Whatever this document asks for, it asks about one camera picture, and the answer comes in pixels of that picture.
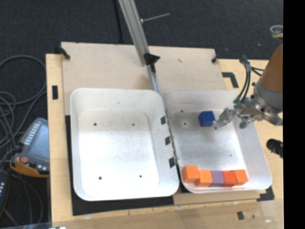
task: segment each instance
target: toy block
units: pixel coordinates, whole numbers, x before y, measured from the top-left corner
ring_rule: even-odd
[[[209,187],[221,187],[224,184],[224,173],[218,170],[211,171],[213,182]]]
[[[203,111],[201,112],[198,118],[199,118],[200,126],[202,127],[212,126],[215,121],[213,111]]]
[[[243,185],[249,181],[246,170],[235,170],[234,172],[237,181],[236,185]]]
[[[208,187],[213,183],[210,170],[199,170],[199,179],[196,181],[196,187]]]
[[[197,166],[185,166],[181,173],[184,182],[196,182],[199,179],[199,170]]]
[[[236,185],[236,175],[234,171],[224,171],[224,184],[222,187],[233,187]]]

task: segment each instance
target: black floor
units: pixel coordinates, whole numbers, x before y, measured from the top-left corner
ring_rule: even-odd
[[[218,58],[269,59],[279,41],[269,28],[283,25],[284,0],[135,0],[141,18],[170,13],[145,22],[147,42],[156,46],[214,48]],[[125,44],[132,44],[119,9]],[[119,43],[120,35],[113,0],[0,0],[0,62],[14,55],[30,55],[45,63],[61,42]],[[18,101],[35,95],[45,82],[39,64],[18,60],[0,66],[0,92]],[[15,126],[24,118],[29,104],[15,110]],[[46,95],[34,106],[22,130],[37,117],[47,118]],[[0,140],[5,131],[0,125]],[[42,222],[49,220],[46,179],[23,177],[43,201]],[[35,223],[41,207],[28,188]],[[31,223],[23,183],[12,177],[6,210],[19,225]],[[3,213],[0,227],[14,226]]]

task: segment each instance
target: purple cube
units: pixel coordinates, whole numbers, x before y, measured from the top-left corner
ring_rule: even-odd
[[[203,111],[198,118],[200,126],[212,126],[215,121],[213,111]]]
[[[213,183],[210,187],[221,187],[224,184],[224,173],[218,170],[212,170]]]

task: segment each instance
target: blue cube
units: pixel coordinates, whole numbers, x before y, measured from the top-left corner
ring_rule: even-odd
[[[212,126],[215,121],[213,111],[203,111],[198,118],[200,126]]]

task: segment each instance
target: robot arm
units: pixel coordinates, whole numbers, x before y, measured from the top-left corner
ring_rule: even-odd
[[[222,112],[214,124],[215,129],[231,122],[235,116],[241,118],[241,128],[246,128],[255,120],[266,120],[273,125],[283,125],[283,120],[278,116],[283,110],[283,42],[276,48],[264,73],[254,85],[251,97],[246,97],[250,84],[251,65],[244,55],[240,62],[244,64],[247,71],[246,84],[234,100],[234,109],[226,108]]]

